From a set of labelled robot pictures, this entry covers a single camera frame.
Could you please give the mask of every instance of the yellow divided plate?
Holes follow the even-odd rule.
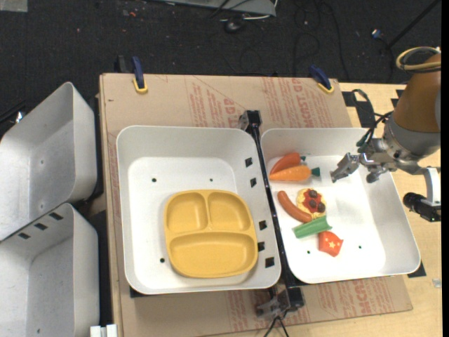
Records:
[[[239,275],[257,261],[253,218],[245,201],[233,192],[174,194],[165,206],[163,225],[171,265],[183,276]]]

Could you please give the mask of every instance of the cardboard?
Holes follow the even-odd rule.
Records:
[[[130,125],[237,127],[245,110],[259,110],[264,129],[349,127],[339,84],[334,81],[334,92],[326,94],[313,79],[145,75],[149,92],[140,95],[132,78],[100,77],[112,302],[119,335],[197,337],[266,329],[271,321],[255,314],[255,306],[269,300],[266,291],[132,297],[123,271],[116,137]],[[302,292],[306,305],[288,314],[288,326],[413,308],[402,276],[306,285]]]

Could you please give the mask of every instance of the blue clamp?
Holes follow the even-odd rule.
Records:
[[[315,65],[310,65],[309,73],[316,80],[316,82],[318,82],[318,87],[325,93],[332,93],[334,91],[334,87],[330,84],[327,75],[322,69]]]
[[[131,58],[131,62],[133,63],[133,73],[135,75],[133,79],[135,90],[138,93],[146,93],[148,92],[147,83],[143,78],[143,70],[142,65],[140,64],[140,60],[137,56],[133,56]]]

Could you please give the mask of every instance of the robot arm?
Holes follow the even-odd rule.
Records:
[[[396,64],[406,70],[405,65],[401,65],[402,57],[403,54]],[[414,66],[420,68],[416,68],[394,111],[376,121],[376,125],[385,122],[382,137],[365,135],[358,143],[359,155],[345,154],[330,176],[335,183],[360,165],[369,170],[369,183],[377,181],[383,173],[397,169],[423,175],[427,198],[410,192],[403,203],[423,218],[436,221],[441,220],[441,168],[421,167],[419,161],[441,147],[441,52],[424,64]]]

